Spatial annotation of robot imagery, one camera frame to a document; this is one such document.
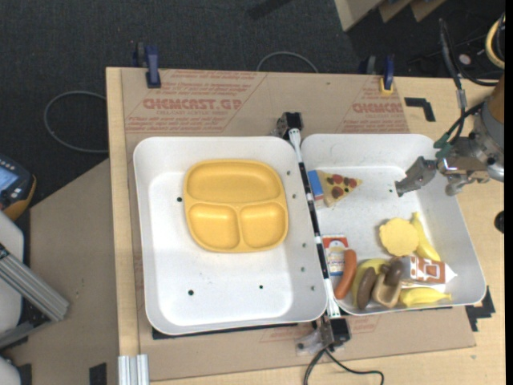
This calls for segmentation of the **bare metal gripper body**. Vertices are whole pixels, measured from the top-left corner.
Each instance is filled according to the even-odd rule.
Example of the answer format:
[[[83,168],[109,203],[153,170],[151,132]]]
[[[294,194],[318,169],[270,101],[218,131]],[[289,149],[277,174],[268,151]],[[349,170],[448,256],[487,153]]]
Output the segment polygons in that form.
[[[437,169],[451,184],[504,182],[504,130],[474,128],[438,158]]]

